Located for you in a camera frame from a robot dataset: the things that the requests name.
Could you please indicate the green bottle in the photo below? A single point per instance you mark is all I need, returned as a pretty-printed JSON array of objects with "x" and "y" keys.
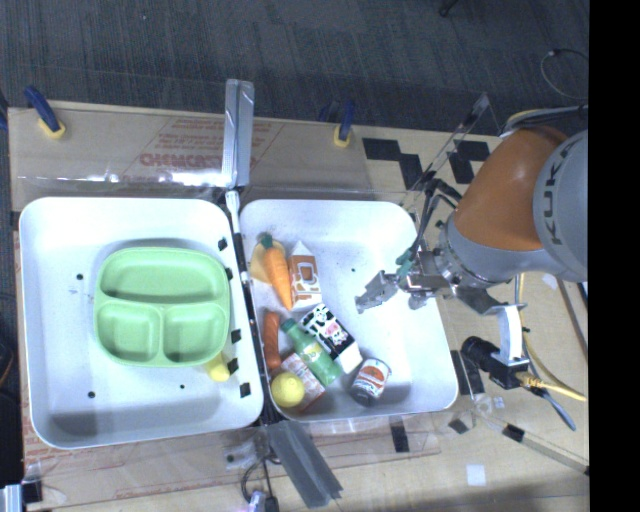
[{"x": 315, "y": 355}]

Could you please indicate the thin black and white rod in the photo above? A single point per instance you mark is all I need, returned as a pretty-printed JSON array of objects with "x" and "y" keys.
[{"x": 243, "y": 270}]

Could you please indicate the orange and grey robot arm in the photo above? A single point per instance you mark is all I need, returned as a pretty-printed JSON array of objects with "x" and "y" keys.
[{"x": 505, "y": 200}]

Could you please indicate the black and white cow carton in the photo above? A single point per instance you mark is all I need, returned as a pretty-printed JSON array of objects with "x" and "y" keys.
[{"x": 332, "y": 335}]

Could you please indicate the green divided plate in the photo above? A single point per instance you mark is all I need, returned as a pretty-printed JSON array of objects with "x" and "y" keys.
[{"x": 160, "y": 280}]

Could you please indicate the small orange and white can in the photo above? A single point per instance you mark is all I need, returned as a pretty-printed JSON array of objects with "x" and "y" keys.
[{"x": 371, "y": 380}]

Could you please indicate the orange and white carton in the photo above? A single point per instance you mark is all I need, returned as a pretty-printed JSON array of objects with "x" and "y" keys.
[{"x": 306, "y": 280}]

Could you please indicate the yellow lemon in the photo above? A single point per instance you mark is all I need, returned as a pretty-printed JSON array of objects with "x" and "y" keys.
[{"x": 287, "y": 390}]

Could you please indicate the yellow pizza slice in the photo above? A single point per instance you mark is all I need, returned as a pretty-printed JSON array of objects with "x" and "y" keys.
[{"x": 256, "y": 267}]

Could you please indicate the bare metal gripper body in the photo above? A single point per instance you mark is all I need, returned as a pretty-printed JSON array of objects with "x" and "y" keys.
[{"x": 429, "y": 281}]

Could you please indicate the yellow banana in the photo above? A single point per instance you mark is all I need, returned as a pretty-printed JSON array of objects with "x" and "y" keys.
[{"x": 218, "y": 371}]

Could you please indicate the brown cardboard board, red print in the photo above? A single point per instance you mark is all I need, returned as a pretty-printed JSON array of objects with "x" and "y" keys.
[{"x": 125, "y": 150}]

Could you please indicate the orange carrot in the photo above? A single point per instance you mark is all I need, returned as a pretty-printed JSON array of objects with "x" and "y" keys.
[{"x": 278, "y": 270}]

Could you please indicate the orange and white packet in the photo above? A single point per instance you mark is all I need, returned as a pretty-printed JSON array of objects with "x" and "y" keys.
[{"x": 309, "y": 382}]

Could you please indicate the black cylinder on white bracket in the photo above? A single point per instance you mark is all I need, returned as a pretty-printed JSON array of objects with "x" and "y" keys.
[{"x": 492, "y": 357}]

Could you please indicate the white plastic tray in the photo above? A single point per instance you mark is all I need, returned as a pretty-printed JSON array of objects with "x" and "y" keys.
[
  {"x": 60, "y": 300},
  {"x": 390, "y": 240}
]

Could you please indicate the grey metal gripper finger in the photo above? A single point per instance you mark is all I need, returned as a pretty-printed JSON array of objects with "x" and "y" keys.
[
  {"x": 384, "y": 280},
  {"x": 369, "y": 301}
]

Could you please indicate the brown sausage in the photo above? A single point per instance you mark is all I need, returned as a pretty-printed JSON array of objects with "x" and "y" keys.
[{"x": 272, "y": 340}]

